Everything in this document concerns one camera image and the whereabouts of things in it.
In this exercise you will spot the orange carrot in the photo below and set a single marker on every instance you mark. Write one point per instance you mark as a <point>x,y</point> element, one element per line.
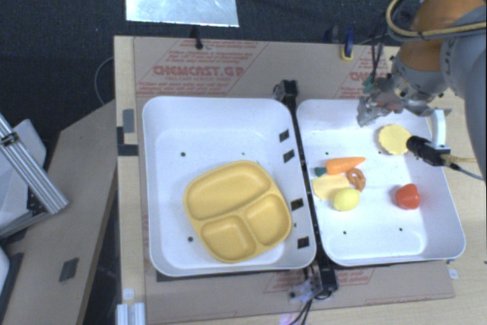
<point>342,164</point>

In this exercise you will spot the yellow divided plate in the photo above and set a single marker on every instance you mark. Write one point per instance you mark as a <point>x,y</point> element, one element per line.
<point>236,209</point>

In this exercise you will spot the yellow lemon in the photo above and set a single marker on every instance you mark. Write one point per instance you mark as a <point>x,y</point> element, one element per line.
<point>346,199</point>

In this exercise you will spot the thin black and white rod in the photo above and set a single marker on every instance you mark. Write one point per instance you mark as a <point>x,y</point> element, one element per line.
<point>304,171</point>

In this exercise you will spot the brown cardboard board red print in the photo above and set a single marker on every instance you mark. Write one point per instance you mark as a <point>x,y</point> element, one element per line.
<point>213,64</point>

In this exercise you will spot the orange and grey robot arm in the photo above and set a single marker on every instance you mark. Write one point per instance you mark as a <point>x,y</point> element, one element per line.
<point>462,61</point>

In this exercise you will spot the yellow round biscuit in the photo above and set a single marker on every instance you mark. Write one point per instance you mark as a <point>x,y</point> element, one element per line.
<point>392,139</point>

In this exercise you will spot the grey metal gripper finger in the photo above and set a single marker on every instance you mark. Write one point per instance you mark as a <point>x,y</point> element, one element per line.
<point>374,115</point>
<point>363,112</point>

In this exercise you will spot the orange pretzel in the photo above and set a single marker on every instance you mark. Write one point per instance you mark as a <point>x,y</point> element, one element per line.
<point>357,179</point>

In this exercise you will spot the white plastic tray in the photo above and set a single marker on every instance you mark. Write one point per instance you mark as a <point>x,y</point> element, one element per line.
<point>213,133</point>
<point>380,236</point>

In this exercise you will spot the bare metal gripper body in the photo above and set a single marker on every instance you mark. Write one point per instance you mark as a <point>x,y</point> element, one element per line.
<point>395,99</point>

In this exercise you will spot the yellow cheese slice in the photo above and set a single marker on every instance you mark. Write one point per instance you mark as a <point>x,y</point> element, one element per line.
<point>327,186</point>

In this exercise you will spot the black cylinder on white bracket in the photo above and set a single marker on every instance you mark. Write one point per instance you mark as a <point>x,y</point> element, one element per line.
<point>422,148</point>

